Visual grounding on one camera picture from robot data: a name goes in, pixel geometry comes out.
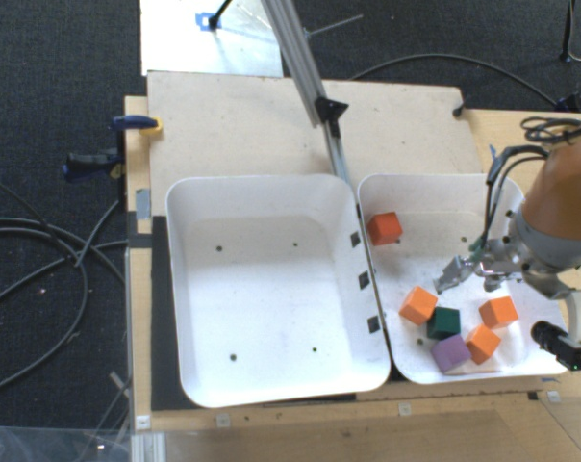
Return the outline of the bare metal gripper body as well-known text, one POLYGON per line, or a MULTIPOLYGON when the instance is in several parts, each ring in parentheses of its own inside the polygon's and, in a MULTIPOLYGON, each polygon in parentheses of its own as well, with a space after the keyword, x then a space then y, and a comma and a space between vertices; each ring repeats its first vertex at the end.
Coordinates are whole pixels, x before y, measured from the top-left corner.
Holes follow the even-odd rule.
POLYGON ((488 281, 501 282, 532 269, 532 254, 518 233, 492 239, 481 235, 476 252, 476 275, 488 281))

